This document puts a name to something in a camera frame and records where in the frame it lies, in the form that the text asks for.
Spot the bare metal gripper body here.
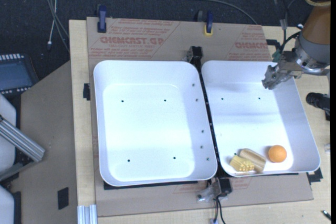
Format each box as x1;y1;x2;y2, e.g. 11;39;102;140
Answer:
275;50;329;80

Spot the white plastic tray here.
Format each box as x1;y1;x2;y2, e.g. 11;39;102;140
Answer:
93;60;218;188
201;60;322;178

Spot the orange ball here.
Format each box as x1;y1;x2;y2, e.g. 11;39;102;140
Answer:
268;144;288;164

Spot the thin black rod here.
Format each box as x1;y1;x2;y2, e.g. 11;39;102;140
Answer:
198;64;224;179

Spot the yellow corn piece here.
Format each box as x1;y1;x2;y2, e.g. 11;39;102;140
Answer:
229;155;256;173

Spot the brown cardboard board red print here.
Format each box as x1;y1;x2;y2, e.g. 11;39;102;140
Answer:
86;16;314;217

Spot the black cylinder on white bracket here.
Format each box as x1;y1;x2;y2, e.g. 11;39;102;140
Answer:
306;70;331;121

